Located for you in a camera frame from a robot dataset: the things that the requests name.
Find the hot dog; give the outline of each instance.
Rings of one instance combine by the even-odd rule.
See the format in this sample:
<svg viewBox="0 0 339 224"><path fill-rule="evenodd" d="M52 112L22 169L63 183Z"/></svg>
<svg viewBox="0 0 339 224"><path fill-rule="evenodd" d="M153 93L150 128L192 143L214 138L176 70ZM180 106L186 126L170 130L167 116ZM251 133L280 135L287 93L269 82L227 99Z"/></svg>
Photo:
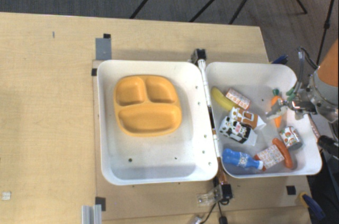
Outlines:
<svg viewBox="0 0 339 224"><path fill-rule="evenodd" d="M278 138L274 138L272 140L272 143L277 146L277 148L279 149L281 154L284 156L285 167L293 168L293 161L292 161L291 155L290 155L289 151L287 150L285 144L282 141L280 141Z"/></svg>

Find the blue toy bottle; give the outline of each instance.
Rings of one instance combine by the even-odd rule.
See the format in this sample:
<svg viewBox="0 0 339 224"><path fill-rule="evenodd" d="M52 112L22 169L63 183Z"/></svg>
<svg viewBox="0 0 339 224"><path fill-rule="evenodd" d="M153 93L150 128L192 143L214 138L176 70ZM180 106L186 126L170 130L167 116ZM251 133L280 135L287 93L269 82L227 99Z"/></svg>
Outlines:
<svg viewBox="0 0 339 224"><path fill-rule="evenodd" d="M250 155L241 153L240 151L233 151L231 149L225 149L222 152L222 162L225 164L232 164L238 167L255 167L262 169L264 163L260 160L254 160Z"/></svg>

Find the toy carrot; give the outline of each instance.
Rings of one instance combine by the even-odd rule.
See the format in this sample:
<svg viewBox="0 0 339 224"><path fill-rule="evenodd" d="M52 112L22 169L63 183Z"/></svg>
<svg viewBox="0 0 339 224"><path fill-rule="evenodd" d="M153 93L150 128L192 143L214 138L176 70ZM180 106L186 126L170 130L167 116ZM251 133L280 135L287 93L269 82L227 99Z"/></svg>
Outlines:
<svg viewBox="0 0 339 224"><path fill-rule="evenodd" d="M274 89L274 90L273 90L273 95L274 95L274 97L273 97L273 99L271 100L271 105L272 105L272 106L277 102L278 99L281 99L281 97L279 96L279 94L280 94L279 89ZM280 124L281 124L281 116L275 118L275 119L274 119L274 122L275 122L275 126L276 126L277 128L279 128L279 127L280 127Z"/></svg>

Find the orange plate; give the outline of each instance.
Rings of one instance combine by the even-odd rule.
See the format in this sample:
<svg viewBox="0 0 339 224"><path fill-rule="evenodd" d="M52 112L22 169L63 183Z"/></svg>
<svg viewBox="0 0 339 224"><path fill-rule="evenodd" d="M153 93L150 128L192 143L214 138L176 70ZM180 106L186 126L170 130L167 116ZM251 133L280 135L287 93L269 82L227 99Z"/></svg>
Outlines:
<svg viewBox="0 0 339 224"><path fill-rule="evenodd" d="M175 131L182 120L173 84L156 75L120 79L114 88L115 117L120 129L135 137L161 136Z"/></svg>

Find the white plastic tray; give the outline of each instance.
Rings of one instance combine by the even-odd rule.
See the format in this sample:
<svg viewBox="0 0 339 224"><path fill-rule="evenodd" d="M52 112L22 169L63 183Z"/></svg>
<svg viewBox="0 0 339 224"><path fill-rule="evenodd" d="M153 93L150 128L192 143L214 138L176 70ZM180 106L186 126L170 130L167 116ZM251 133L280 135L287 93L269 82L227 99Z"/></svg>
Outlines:
<svg viewBox="0 0 339 224"><path fill-rule="evenodd" d="M131 75L161 75L177 90L182 123L164 136L132 137L117 125L113 89ZM115 185L207 181L218 169L203 82L188 62L107 60L97 70L101 169Z"/></svg>
<svg viewBox="0 0 339 224"><path fill-rule="evenodd" d="M265 112L271 109L272 90L279 88L282 95L286 94L296 82L294 72L284 65L273 64L245 64L214 62L208 65L207 79L210 89L213 86L226 91L230 87L242 93L251 100L249 111L257 113L267 125L259 131L255 146L243 145L223 135L219 135L220 151L230 148L242 151L254 156L256 153L272 145L272 139L279 137L274 121L268 121ZM222 119L227 115L227 111L221 108L212 99L213 115L216 129L219 129ZM316 174L322 167L322 160L316 145L316 139L308 118L295 120L294 112L288 111L283 117L286 126L295 127L302 138L303 146L291 152L294 163L293 169L287 169L283 163L279 163L266 171L258 171L254 168L243 169L233 165L225 165L225 170L236 178L250 177L274 177L291 175L311 175Z"/></svg>

